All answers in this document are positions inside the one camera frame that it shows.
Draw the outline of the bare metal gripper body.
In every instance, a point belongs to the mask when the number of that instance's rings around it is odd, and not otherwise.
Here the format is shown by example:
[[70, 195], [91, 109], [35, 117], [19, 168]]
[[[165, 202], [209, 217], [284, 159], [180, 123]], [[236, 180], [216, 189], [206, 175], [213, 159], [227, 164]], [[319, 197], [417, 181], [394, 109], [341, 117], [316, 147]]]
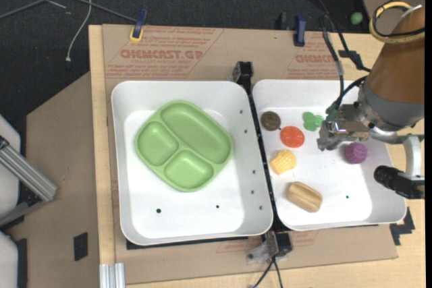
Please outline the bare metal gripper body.
[[398, 130], [398, 127], [378, 116], [370, 106], [362, 103], [342, 105], [331, 121], [331, 138], [337, 143], [372, 138], [388, 144], [397, 144]]

